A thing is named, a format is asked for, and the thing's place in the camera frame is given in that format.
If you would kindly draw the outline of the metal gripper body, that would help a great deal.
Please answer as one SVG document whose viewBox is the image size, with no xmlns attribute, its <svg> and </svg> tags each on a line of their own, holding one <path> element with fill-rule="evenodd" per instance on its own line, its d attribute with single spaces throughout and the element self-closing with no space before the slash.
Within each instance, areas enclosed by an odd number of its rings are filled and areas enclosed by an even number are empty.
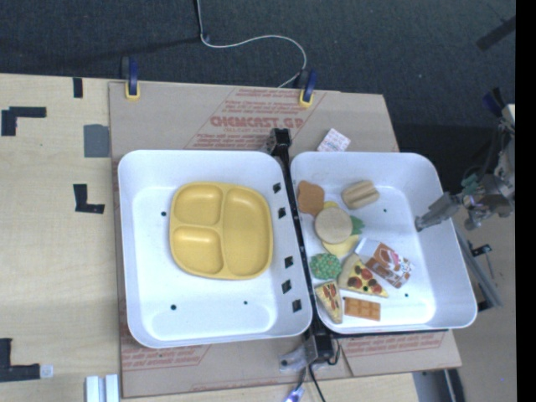
<svg viewBox="0 0 536 402">
<path fill-rule="evenodd" d="M 464 226 L 473 230 L 494 214 L 508 217 L 515 210 L 515 182 L 504 181 L 495 174 L 484 174 L 479 178 L 473 173 L 461 183 L 462 205 L 468 212 Z"/>
</svg>

